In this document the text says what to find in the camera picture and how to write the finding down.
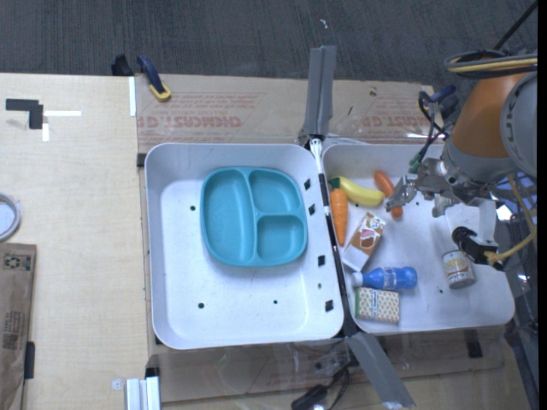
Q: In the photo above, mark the blue divided plate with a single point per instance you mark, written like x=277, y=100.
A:
x=231, y=216

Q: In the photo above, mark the orange carrot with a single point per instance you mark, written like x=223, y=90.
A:
x=339, y=216

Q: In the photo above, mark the brown paper bag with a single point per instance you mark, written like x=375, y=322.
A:
x=15, y=314

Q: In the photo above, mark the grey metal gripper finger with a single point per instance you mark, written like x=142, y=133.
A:
x=442, y=205
x=401, y=192

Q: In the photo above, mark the orange patterned carton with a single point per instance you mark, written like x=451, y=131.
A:
x=378, y=305

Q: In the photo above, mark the brown and white carton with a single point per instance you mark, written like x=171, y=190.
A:
x=365, y=239

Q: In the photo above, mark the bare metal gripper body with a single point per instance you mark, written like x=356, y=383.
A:
x=436, y=177

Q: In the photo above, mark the brown cardboard board red print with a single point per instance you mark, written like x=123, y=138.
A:
x=222, y=118

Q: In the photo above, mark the black cylinder on white bracket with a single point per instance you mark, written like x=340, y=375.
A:
x=470, y=241

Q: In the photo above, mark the orange sausage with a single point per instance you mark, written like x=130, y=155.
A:
x=384, y=183

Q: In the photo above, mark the white plastic tray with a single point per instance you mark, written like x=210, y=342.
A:
x=239, y=306
x=427, y=246

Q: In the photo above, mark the yellow banana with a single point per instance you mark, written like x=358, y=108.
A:
x=363, y=194

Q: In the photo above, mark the blue bottle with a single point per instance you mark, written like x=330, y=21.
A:
x=389, y=278

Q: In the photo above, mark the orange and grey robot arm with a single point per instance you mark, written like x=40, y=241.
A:
x=478, y=118

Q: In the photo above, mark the small can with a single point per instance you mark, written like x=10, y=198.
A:
x=458, y=271

